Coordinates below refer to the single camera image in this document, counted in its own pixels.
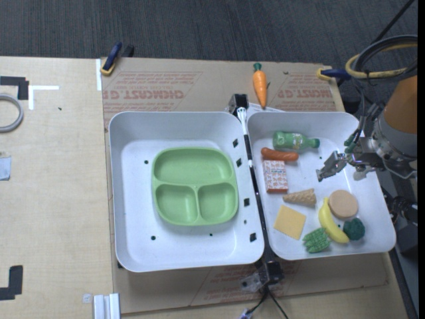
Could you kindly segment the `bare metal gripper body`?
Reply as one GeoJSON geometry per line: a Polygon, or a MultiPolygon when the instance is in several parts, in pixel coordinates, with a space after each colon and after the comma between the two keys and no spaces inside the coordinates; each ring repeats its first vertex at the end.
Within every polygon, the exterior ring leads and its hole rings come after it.
{"type": "Polygon", "coordinates": [[[348,163],[358,172],[387,170],[403,179],[417,176],[417,169],[412,167],[416,158],[402,152],[386,138],[360,137],[345,148],[345,154],[348,163]]]}

